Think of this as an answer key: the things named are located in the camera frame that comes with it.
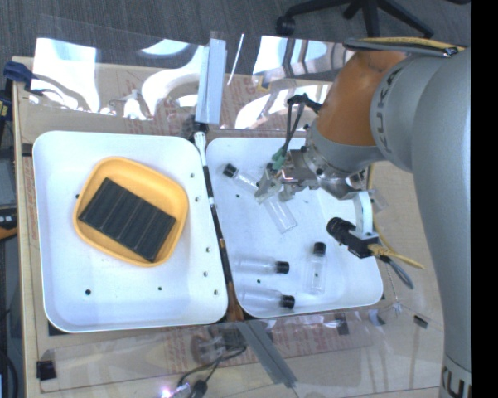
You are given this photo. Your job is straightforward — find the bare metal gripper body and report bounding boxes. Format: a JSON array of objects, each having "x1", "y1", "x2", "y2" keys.
[{"x1": 281, "y1": 147, "x2": 369, "y2": 201}]

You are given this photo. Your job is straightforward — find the clear plastic bottle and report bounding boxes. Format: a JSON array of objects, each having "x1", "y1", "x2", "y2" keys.
[{"x1": 262, "y1": 192, "x2": 298, "y2": 235}]

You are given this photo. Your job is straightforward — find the clear bottle with black cap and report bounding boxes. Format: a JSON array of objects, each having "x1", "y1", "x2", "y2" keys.
[
  {"x1": 239, "y1": 288, "x2": 297, "y2": 311},
  {"x1": 231, "y1": 255, "x2": 291, "y2": 276},
  {"x1": 221, "y1": 163, "x2": 261, "y2": 191},
  {"x1": 307, "y1": 241, "x2": 329, "y2": 296}
]

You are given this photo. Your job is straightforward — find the thin black and white rod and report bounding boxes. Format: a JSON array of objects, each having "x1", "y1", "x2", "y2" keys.
[{"x1": 193, "y1": 130, "x2": 244, "y2": 323}]

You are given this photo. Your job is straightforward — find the white plastic tray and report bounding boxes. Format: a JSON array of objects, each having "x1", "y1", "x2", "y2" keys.
[
  {"x1": 31, "y1": 129, "x2": 230, "y2": 334},
  {"x1": 205, "y1": 136, "x2": 384, "y2": 320}
]

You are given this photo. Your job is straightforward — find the black ribbed rectangular tray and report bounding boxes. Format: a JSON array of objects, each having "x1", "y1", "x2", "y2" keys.
[{"x1": 77, "y1": 176, "x2": 178, "y2": 265}]

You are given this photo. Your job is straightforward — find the yellow plate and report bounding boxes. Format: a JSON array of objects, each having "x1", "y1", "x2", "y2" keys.
[{"x1": 71, "y1": 156, "x2": 191, "y2": 269}]

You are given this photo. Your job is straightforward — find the brown cardboard board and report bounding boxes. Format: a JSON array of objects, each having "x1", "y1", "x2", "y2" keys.
[{"x1": 11, "y1": 55, "x2": 445, "y2": 394}]

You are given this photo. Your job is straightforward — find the black cylinder on white bracket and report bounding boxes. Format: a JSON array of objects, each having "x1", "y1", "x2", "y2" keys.
[{"x1": 326, "y1": 188, "x2": 383, "y2": 260}]

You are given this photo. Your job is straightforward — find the black block with thin wires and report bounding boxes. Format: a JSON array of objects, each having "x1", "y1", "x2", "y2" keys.
[{"x1": 220, "y1": 327, "x2": 244, "y2": 351}]

